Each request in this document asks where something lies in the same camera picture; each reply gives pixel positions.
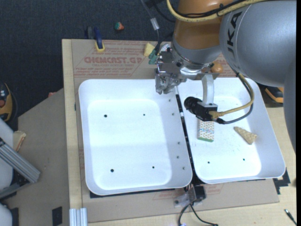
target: cardboard sheet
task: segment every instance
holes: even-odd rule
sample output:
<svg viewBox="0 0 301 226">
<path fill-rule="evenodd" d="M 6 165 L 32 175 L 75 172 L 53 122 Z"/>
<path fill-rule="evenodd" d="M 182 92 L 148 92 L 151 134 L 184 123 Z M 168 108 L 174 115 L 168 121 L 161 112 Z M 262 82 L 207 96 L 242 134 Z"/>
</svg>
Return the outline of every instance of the cardboard sheet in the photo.
<svg viewBox="0 0 301 226">
<path fill-rule="evenodd" d="M 184 192 L 183 189 L 90 197 L 90 191 L 85 182 L 79 85 L 88 79 L 154 78 L 154 69 L 156 68 L 155 65 L 149 65 L 148 58 L 143 55 L 148 41 L 104 40 L 103 42 L 105 51 L 98 53 L 93 40 L 71 40 L 82 200 L 83 207 L 86 207 L 88 211 L 88 221 L 99 222 L 179 213 L 181 208 L 174 206 L 174 198 L 181 195 Z M 222 55 L 217 58 L 216 62 L 224 68 L 220 77 L 234 77 L 233 71 Z M 196 210 L 240 207 L 279 201 L 272 179 L 204 186 L 207 198 L 195 207 Z"/>
</svg>

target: red and green small object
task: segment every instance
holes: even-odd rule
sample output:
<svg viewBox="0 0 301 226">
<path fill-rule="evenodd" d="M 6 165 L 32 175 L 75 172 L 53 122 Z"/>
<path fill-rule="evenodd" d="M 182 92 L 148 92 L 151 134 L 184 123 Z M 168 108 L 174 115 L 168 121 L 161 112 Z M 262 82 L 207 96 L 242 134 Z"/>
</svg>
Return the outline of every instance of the red and green small object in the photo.
<svg viewBox="0 0 301 226">
<path fill-rule="evenodd" d="M 118 23 L 115 24 L 114 29 L 118 30 L 118 31 L 124 30 L 124 26 L 122 25 L 121 22 L 118 22 Z"/>
</svg>

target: white tray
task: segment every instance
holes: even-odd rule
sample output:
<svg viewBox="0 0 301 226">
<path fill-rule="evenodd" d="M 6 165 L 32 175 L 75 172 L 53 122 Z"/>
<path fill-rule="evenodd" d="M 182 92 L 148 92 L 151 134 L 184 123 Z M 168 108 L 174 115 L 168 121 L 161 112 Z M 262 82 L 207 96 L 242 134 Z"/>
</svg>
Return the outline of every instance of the white tray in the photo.
<svg viewBox="0 0 301 226">
<path fill-rule="evenodd" d="M 86 183 L 98 195 L 185 187 L 192 169 L 175 93 L 154 80 L 79 87 Z"/>
<path fill-rule="evenodd" d="M 246 118 L 231 124 L 214 124 L 214 141 L 197 139 L 197 118 L 185 110 L 184 100 L 189 97 L 202 99 L 201 81 L 187 81 L 178 86 L 183 106 L 188 138 L 197 176 L 205 183 L 277 178 L 284 174 L 285 163 L 273 127 L 270 123 L 258 85 L 247 79 L 254 90 L 253 111 Z M 238 78 L 214 80 L 214 103 L 217 111 L 226 111 L 245 105 L 250 96 Z M 225 121 L 233 120 L 249 110 L 249 107 L 227 114 Z M 238 126 L 257 135 L 249 145 L 234 129 Z"/>
</svg>

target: tape measure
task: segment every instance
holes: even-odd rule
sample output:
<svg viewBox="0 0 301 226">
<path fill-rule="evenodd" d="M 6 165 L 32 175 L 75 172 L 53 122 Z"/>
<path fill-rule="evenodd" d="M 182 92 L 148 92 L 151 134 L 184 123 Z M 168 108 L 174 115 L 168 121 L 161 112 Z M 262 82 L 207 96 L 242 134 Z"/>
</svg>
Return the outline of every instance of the tape measure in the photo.
<svg viewBox="0 0 301 226">
<path fill-rule="evenodd" d="M 3 121 L 9 121 L 13 112 L 12 94 L 6 85 L 0 81 L 0 118 Z"/>
</svg>

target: tan triangular object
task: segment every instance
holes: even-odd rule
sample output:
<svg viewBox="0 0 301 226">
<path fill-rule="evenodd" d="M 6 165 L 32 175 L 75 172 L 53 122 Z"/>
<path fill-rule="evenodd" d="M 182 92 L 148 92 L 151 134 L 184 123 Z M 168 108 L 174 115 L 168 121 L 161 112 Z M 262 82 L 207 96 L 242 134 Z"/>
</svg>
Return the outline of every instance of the tan triangular object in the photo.
<svg viewBox="0 0 301 226">
<path fill-rule="evenodd" d="M 241 137 L 242 137 L 243 139 L 245 139 L 246 142 L 247 142 L 248 144 L 250 144 L 250 145 L 255 141 L 255 139 L 256 139 L 256 137 L 257 137 L 256 134 L 251 133 L 251 132 L 249 132 L 249 131 L 247 131 L 247 130 L 245 130 L 245 129 L 242 129 L 242 128 L 238 127 L 238 126 L 235 126 L 235 127 L 234 127 L 234 130 L 235 130 L 238 134 L 240 134 Z"/>
</svg>

